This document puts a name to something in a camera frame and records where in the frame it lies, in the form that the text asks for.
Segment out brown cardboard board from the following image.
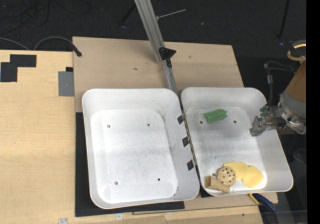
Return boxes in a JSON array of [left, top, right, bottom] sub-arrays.
[[72, 36, 279, 216]]

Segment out round tan toy biscuit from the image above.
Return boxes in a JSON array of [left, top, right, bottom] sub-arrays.
[[216, 166, 237, 189]]

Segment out thin black and white rod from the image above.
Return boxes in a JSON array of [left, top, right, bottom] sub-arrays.
[[180, 106, 199, 170]]

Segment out green toy bean pods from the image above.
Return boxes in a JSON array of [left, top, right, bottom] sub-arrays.
[[202, 108, 229, 125]]

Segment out yellow toy cheese slice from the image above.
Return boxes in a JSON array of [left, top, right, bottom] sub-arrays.
[[222, 161, 250, 180], [241, 165, 265, 189]]

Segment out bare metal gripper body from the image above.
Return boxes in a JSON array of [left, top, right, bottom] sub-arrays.
[[260, 104, 307, 135]]

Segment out tan toy ice cream cone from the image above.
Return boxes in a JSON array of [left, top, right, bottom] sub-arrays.
[[204, 175, 231, 193]]

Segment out white plastic tray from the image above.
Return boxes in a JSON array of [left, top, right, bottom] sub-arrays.
[[81, 87, 201, 210], [180, 86, 294, 197]]

